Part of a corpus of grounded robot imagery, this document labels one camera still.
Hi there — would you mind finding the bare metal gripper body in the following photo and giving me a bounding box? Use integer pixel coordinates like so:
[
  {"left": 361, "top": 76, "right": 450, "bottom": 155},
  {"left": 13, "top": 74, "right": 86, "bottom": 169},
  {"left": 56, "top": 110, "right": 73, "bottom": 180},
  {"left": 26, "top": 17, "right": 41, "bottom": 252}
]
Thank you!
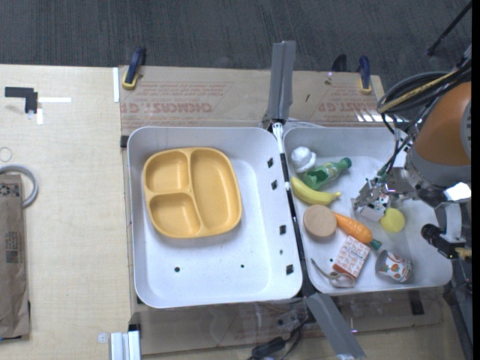
[{"left": 385, "top": 166, "right": 433, "bottom": 204}]

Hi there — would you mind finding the small white carton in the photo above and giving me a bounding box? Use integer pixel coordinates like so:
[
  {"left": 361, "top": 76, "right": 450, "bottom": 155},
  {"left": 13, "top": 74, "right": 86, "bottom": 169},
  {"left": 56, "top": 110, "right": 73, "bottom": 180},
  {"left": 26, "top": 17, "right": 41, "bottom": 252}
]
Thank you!
[{"left": 358, "top": 194, "right": 392, "bottom": 224}]

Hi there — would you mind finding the yellow ball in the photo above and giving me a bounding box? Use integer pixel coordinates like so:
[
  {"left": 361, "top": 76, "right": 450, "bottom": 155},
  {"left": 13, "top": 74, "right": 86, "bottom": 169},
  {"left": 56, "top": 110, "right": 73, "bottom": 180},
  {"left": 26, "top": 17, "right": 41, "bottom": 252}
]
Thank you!
[{"left": 379, "top": 207, "right": 407, "bottom": 234}]

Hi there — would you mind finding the orange carrot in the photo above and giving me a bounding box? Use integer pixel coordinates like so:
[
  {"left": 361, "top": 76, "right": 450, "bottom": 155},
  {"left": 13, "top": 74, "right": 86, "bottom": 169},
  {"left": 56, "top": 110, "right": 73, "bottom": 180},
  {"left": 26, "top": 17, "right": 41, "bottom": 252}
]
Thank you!
[{"left": 332, "top": 211, "right": 383, "bottom": 251}]

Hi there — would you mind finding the green plastic bottle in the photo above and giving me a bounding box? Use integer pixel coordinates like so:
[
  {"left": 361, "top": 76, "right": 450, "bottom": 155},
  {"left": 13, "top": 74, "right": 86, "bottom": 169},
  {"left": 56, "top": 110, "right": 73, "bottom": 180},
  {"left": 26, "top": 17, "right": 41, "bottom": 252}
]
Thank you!
[{"left": 302, "top": 157, "right": 353, "bottom": 191}]

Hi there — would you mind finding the tan round biscuit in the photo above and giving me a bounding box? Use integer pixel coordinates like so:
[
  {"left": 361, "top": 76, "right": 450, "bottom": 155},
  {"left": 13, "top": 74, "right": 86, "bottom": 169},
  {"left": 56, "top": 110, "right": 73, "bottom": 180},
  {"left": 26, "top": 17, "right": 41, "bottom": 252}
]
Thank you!
[{"left": 302, "top": 204, "right": 338, "bottom": 239}]

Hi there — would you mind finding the yellow banana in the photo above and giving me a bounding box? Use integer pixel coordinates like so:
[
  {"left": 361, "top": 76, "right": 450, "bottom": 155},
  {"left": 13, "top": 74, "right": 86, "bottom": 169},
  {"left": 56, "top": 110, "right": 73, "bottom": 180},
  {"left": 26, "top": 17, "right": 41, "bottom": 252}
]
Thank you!
[{"left": 289, "top": 176, "right": 342, "bottom": 207}]

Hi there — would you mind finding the orange and white carton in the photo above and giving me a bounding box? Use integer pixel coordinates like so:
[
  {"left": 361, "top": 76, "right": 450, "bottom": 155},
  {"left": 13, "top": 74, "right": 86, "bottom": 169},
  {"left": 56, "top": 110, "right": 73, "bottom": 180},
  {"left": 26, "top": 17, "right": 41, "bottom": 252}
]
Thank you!
[{"left": 331, "top": 235, "right": 371, "bottom": 280}]

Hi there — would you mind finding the white plastic tray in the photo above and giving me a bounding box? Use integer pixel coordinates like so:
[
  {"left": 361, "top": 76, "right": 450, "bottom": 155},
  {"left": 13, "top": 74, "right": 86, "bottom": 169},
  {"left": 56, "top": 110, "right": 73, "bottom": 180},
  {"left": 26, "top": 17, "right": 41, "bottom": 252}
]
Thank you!
[
  {"left": 281, "top": 124, "right": 455, "bottom": 296},
  {"left": 126, "top": 126, "right": 304, "bottom": 310}
]

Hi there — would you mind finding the white crumpled lump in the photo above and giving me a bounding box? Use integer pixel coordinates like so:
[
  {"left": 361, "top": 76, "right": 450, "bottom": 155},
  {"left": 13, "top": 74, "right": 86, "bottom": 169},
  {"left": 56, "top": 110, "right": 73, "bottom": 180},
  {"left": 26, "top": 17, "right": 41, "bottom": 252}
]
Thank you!
[{"left": 290, "top": 145, "right": 317, "bottom": 174}]

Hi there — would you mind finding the white cup with orange print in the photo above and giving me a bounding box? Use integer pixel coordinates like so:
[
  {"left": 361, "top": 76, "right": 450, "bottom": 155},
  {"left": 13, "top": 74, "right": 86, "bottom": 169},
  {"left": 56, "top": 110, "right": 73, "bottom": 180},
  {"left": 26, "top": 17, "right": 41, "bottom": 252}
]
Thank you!
[{"left": 374, "top": 249, "right": 413, "bottom": 285}]

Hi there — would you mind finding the yellow divided plate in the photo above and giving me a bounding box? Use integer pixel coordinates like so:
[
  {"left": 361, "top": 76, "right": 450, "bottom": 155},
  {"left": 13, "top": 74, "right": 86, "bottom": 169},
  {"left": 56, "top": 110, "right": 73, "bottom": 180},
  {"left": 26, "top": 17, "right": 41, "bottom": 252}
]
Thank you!
[{"left": 141, "top": 146, "right": 244, "bottom": 239}]

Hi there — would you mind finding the brown cardboard board red print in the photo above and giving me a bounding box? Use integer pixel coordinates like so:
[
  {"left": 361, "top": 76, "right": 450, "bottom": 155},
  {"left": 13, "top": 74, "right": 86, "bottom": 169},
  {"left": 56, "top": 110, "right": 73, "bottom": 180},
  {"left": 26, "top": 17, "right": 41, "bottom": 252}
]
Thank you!
[{"left": 118, "top": 64, "right": 446, "bottom": 356}]

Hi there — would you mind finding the brown paper bag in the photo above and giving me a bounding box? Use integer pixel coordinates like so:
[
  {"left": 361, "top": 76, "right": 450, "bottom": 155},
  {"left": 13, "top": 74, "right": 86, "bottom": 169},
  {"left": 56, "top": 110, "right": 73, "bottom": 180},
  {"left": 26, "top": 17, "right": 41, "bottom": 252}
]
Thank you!
[{"left": 0, "top": 174, "right": 32, "bottom": 341}]

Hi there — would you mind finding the black cylinder on white bracket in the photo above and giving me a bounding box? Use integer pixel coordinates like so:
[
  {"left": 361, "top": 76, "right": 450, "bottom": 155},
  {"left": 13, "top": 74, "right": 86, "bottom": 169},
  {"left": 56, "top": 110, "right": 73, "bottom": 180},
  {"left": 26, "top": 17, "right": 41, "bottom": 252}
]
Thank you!
[{"left": 420, "top": 181, "right": 473, "bottom": 260}]

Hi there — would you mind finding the beige strap loop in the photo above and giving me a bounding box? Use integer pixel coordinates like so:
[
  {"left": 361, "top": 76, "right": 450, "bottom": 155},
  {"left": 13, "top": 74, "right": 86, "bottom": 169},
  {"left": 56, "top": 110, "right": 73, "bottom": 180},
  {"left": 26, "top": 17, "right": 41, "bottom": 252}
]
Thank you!
[{"left": 310, "top": 257, "right": 357, "bottom": 290}]

